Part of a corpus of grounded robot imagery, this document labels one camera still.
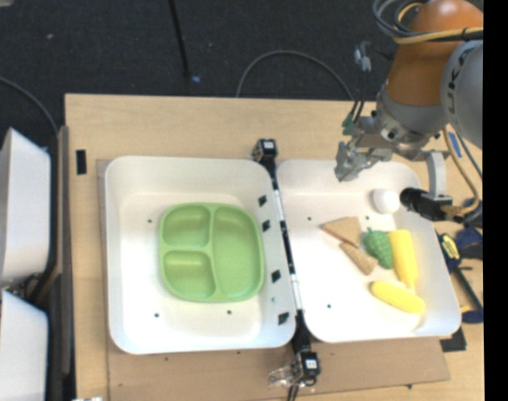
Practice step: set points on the thin black and white rod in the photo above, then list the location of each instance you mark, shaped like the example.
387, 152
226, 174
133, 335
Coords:
284, 229

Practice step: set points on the green divided plate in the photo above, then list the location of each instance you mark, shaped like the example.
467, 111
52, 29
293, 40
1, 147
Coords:
233, 257

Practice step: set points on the white egg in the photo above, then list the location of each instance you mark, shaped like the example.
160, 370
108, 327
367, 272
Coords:
385, 201

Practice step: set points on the white plastic tray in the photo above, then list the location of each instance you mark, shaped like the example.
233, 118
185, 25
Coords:
321, 307
133, 265

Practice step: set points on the tan textured cone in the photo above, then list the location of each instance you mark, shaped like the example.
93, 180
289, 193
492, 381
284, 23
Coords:
360, 259

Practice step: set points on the green grapes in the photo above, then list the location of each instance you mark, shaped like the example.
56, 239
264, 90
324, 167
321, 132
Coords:
380, 247

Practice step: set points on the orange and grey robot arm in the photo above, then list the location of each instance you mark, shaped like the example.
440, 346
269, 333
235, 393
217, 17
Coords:
421, 65

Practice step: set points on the tan triangular bread slice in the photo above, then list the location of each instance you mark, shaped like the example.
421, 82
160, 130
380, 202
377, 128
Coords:
346, 229

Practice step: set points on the yellow corn cob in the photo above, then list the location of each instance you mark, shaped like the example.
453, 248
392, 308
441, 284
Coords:
398, 297
403, 253

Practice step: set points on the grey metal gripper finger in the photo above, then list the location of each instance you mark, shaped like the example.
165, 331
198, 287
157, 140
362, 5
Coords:
342, 163
361, 163

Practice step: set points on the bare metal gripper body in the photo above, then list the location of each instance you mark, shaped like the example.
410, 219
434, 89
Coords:
379, 140

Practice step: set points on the black cylinder on white bracket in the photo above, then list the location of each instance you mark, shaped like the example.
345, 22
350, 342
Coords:
433, 205

